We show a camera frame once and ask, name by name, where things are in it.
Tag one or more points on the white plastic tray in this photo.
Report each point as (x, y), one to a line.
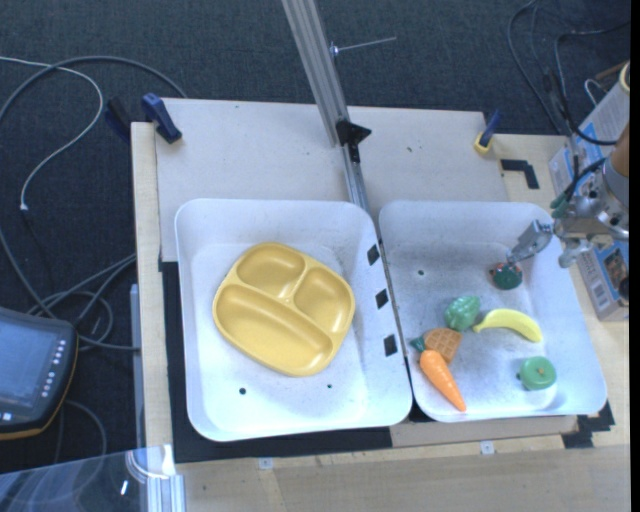
(280, 405)
(500, 390)

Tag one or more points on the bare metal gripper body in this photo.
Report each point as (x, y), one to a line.
(592, 224)

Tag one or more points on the yellow divided plate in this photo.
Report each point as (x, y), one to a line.
(280, 325)

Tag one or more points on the green broccoli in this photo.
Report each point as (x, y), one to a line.
(462, 314)

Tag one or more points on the green apple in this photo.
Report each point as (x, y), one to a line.
(539, 374)

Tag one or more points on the blue and white carton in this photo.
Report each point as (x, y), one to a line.
(602, 295)

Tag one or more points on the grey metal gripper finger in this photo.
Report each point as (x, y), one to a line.
(532, 240)
(572, 252)

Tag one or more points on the pale flat board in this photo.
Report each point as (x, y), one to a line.
(250, 160)

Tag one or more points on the dark green can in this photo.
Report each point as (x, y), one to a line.
(507, 279)

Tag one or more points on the orange carrot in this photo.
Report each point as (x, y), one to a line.
(440, 375)

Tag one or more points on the brown waffle biscuit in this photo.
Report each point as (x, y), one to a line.
(445, 342)

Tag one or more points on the yellow banana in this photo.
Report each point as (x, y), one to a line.
(515, 321)

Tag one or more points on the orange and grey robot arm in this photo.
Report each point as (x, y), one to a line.
(620, 165)

